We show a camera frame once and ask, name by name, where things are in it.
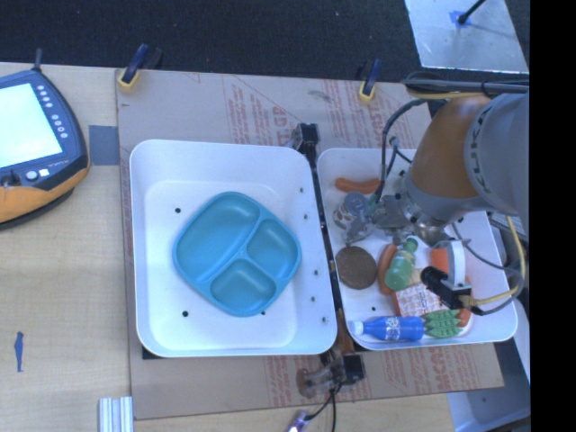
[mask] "yellow cable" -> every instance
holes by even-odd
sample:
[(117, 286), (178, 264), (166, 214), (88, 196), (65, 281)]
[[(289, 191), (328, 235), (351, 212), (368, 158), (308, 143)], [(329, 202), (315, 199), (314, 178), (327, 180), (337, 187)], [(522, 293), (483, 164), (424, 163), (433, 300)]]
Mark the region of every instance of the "yellow cable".
[[(518, 233), (516, 232), (516, 228), (512, 222), (512, 218), (509, 216), (506, 217), (506, 222), (508, 223), (508, 227), (510, 232), (512, 233), (512, 238), (514, 239), (514, 245), (516, 246), (518, 256), (520, 258), (520, 275), (524, 279), (526, 276), (526, 260), (524, 258), (524, 251), (522, 249), (522, 244), (520, 243), (520, 239), (518, 238)], [(511, 296), (518, 290), (518, 285), (512, 288), (509, 292), (501, 292), (496, 296), (492, 296), (490, 298), (485, 299), (474, 299), (472, 296), (460, 296), (460, 301), (462, 302), (463, 306), (467, 309), (471, 308), (472, 306), (480, 306), (483, 304), (487, 304), (489, 302), (498, 301), (503, 298), (507, 298)]]
[(406, 92), (410, 96), (414, 96), (418, 99), (452, 99), (455, 97), (471, 97), (471, 96), (478, 96), (482, 95), (482, 93), (457, 93), (457, 92), (449, 92), (449, 93), (418, 93), (414, 90), (406, 88)]

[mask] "plastic bottle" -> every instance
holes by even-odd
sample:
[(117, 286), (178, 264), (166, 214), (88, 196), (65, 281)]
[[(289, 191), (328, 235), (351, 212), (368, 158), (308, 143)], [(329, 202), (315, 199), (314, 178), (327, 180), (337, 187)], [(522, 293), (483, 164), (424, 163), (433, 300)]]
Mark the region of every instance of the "plastic bottle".
[(418, 341), (424, 335), (420, 317), (377, 317), (366, 321), (351, 321), (350, 331), (356, 335), (372, 335), (382, 341)]
[(384, 275), (384, 282), (391, 290), (397, 292), (403, 290), (410, 283), (412, 269), (416, 263), (414, 251), (418, 248), (418, 242), (414, 238), (408, 238), (404, 246), (394, 254), (390, 267)]

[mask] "wooden table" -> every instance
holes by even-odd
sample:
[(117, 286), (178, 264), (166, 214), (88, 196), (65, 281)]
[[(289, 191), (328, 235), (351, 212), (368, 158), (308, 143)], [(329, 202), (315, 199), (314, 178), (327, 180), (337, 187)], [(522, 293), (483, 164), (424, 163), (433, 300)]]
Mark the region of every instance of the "wooden table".
[[(32, 64), (0, 63), (0, 77)], [(42, 66), (86, 139), (118, 126), (113, 68)], [(0, 231), (0, 430), (98, 430), (103, 397), (131, 395), (120, 172), (92, 166), (72, 196)], [(23, 333), (22, 370), (14, 342)], [(136, 421), (136, 431), (285, 431), (299, 408)], [(326, 408), (307, 431), (328, 431)], [(453, 429), (444, 394), (337, 404), (337, 430)]]

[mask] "white tray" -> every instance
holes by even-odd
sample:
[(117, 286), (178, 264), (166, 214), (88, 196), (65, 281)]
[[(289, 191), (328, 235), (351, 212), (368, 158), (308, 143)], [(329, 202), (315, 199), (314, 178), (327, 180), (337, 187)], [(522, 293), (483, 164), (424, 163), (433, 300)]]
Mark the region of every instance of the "white tray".
[[(311, 169), (291, 148), (153, 139), (130, 155), (136, 327), (163, 357), (312, 355), (337, 323)], [(178, 274), (172, 246), (213, 196), (236, 191), (264, 205), (301, 244), (301, 262), (264, 312), (235, 317)]]
[[(414, 153), (414, 150), (403, 151), (403, 154), (409, 158), (412, 158)], [(334, 256), (345, 246), (345, 242), (343, 230), (332, 220), (332, 213), (342, 204), (346, 195), (334, 186), (334, 182), (338, 177), (356, 181), (379, 177), (381, 158), (382, 152), (379, 148), (331, 148), (319, 156), (320, 188)], [(396, 158), (384, 194), (395, 194), (400, 190), (398, 174), (402, 169), (407, 170), (408, 168), (408, 163), (401, 158)], [(464, 221), (459, 225), (459, 231), (465, 238), (471, 239), (471, 248), (492, 263), (500, 263), (498, 249), (486, 213), (467, 214)], [(383, 247), (390, 242), (392, 242), (392, 238), (384, 235), (382, 230), (376, 230), (370, 237), (358, 241), (354, 245), (364, 248), (377, 260)], [(428, 251), (429, 248), (420, 241), (416, 251), (416, 268), (424, 268), (429, 265)], [(472, 295), (476, 298), (488, 298), (509, 290), (508, 281), (501, 270), (484, 264), (468, 251), (465, 252), (465, 265), (466, 274), (472, 284)], [(392, 298), (381, 294), (377, 283), (363, 290), (354, 290), (343, 283), (340, 283), (339, 288), (346, 320), (368, 320), (379, 315), (394, 314)], [(500, 303), (501, 301), (497, 301), (491, 307)], [(482, 307), (484, 309), (490, 308), (488, 305)], [(353, 336), (353, 338), (360, 346), (370, 350), (486, 343), (512, 338), (516, 332), (517, 324), (518, 319), (514, 306), (509, 305), (502, 310), (482, 317), (472, 315), (468, 325), (457, 337), (433, 338), (424, 336), (417, 342), (382, 342), (365, 335)]]

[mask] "cardboard sheet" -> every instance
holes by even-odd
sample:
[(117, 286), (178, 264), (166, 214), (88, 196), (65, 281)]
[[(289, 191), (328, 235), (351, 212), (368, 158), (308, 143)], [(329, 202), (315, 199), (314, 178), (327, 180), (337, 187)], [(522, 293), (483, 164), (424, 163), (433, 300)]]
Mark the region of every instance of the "cardboard sheet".
[[(319, 151), (380, 147), (383, 125), (413, 98), (402, 85), (377, 84), (374, 99), (363, 103), (357, 97), (359, 86), (353, 81), (142, 71), (132, 89), (117, 87), (136, 419), (318, 404), (325, 399), (307, 399), (296, 385), (300, 369), (322, 367), (315, 355), (162, 359), (143, 351), (135, 325), (131, 250), (129, 157), (134, 146), (148, 139), (283, 146), (298, 123), (314, 122), (319, 127)], [(429, 122), (425, 105), (412, 108), (396, 121), (391, 135), (399, 138), (401, 148), (414, 149)], [(366, 377), (341, 391), (339, 401), (503, 385), (493, 344), (361, 354)]]

